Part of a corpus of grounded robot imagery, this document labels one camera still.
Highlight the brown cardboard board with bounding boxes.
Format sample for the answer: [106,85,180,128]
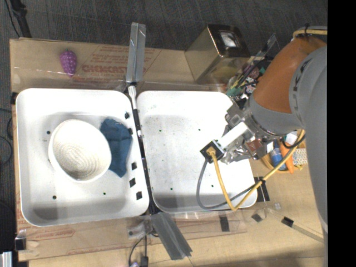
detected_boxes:
[9,37,249,263]

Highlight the tan wicker basket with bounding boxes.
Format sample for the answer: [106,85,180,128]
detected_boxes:
[260,128,307,173]

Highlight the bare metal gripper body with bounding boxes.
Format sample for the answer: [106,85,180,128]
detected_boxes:
[224,101,268,165]

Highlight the white plastic tray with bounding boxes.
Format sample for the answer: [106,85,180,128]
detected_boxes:
[15,87,150,228]
[136,90,258,214]

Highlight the blue bottle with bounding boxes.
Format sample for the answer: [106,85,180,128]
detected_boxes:
[270,147,288,171]

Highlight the white ribbed bowl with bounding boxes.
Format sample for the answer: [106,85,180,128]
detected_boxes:
[47,118,112,183]

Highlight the orange carrot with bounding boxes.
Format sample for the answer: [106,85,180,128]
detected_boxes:
[279,141,295,175]

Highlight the purple grapes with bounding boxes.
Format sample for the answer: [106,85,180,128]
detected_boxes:
[58,48,78,78]

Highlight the gold metal box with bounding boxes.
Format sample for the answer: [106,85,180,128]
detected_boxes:
[184,23,251,84]

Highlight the blue cloth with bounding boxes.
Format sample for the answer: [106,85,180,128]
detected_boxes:
[99,117,134,179]

